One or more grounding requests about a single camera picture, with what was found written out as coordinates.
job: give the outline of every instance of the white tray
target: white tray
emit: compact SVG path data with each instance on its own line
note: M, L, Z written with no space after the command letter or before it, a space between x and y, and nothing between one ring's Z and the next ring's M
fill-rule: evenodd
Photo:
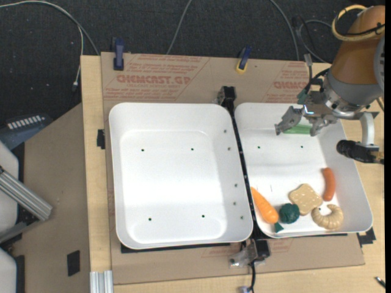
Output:
M120 103L109 114L115 220L133 249L246 240L253 228L229 113Z
M346 139L342 124L338 121L329 125L315 137L302 134L277 136L274 125L281 121L291 105L244 103L236 108L235 118L250 185L278 211L283 204L290 203L288 193L303 183L311 185L322 196L325 182L321 169L330 167L337 183L336 192L333 200L323 202L321 213L329 212L327 204L336 204L342 208L345 219L338 230L329 231L314 223L308 214L292 224L282 224L284 230L276 233L256 210L259 228L275 238L367 231L372 226L372 213L356 165L335 149L338 141Z

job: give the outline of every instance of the wooden table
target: wooden table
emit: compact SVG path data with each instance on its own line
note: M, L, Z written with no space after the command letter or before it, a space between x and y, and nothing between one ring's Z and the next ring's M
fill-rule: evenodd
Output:
M314 65L314 74L324 68ZM87 206L89 222L90 269L111 270L108 202L106 192L106 159L97 147L97 130L104 128L101 61L98 56L81 57L82 109L86 155ZM384 113L376 103L371 111L380 111L375 118L376 144L384 150ZM343 121L349 140L361 139L358 121ZM373 212L376 240L364 245L365 265L333 269L264 273L257 275L256 292L384 292L375 280L386 277L384 166L356 162L368 201ZM116 285L116 293L125 292L238 292L238 287L250 285L250 275L167 281L159 283Z

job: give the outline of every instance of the toy carrot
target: toy carrot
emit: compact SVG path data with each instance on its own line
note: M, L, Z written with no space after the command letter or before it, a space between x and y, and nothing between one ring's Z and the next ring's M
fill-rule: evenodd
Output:
M278 223L279 221L279 213L276 209L263 197L258 190L251 187L252 197L254 199L254 203L257 206L259 212L261 213L262 218L267 223L274 224L276 228L276 232L279 232L283 228Z
M331 168L326 167L323 169L323 176L326 182L326 190L323 193L324 201L331 201L335 193L335 177Z

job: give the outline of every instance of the blue clamp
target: blue clamp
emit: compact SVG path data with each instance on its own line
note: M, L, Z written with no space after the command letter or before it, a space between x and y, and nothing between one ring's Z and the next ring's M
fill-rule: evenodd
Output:
M252 48L250 46L246 46L245 48L242 49L242 51L240 52L240 55L239 55L239 62L236 66L236 71L239 73L239 74L244 74L247 70L247 61L250 57L250 53L251 53L251 50Z
M114 70L123 71L123 50L125 47L125 42L122 38L115 39L115 58L114 58Z

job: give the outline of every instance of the dark green vegetable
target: dark green vegetable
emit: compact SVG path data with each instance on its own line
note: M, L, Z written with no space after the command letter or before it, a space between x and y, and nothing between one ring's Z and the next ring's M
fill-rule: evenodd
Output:
M280 209L280 220L283 223L294 223L300 216L299 206L287 203Z

